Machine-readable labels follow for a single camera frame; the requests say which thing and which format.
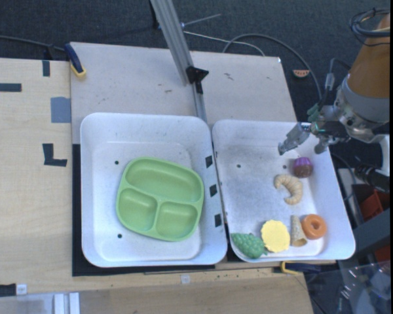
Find green divided plate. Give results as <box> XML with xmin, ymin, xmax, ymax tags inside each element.
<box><xmin>115</xmin><ymin>156</ymin><xmax>206</xmax><ymax>243</ymax></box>

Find orange doughnut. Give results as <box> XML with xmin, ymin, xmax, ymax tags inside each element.
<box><xmin>301</xmin><ymin>213</ymin><xmax>328</xmax><ymax>241</ymax></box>

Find yellow pineapple slice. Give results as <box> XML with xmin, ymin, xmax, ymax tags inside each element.
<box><xmin>260</xmin><ymin>219</ymin><xmax>291</xmax><ymax>254</ymax></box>

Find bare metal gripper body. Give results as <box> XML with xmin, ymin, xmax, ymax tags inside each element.
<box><xmin>310</xmin><ymin>90</ymin><xmax>390</xmax><ymax>144</ymax></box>

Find purple and brown cupcake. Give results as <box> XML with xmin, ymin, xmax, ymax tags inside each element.
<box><xmin>292</xmin><ymin>156</ymin><xmax>314</xmax><ymax>179</ymax></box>

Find green grapes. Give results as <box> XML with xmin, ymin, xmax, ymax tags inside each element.
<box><xmin>230</xmin><ymin>232</ymin><xmax>269</xmax><ymax>260</ymax></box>

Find black cylinder on white bracket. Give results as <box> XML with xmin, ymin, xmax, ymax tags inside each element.
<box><xmin>353</xmin><ymin>133</ymin><xmax>391</xmax><ymax>193</ymax></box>

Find beige croissant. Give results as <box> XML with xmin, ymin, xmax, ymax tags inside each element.
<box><xmin>273</xmin><ymin>173</ymin><xmax>305</xmax><ymax>206</ymax></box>

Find beige ice cream cone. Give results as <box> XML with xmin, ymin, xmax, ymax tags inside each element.
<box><xmin>289</xmin><ymin>215</ymin><xmax>309</xmax><ymax>248</ymax></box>

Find white plastic tray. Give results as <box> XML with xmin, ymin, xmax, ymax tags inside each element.
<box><xmin>79</xmin><ymin>111</ymin><xmax>229</xmax><ymax>269</ymax></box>
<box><xmin>211</xmin><ymin>118</ymin><xmax>357</xmax><ymax>264</ymax></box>

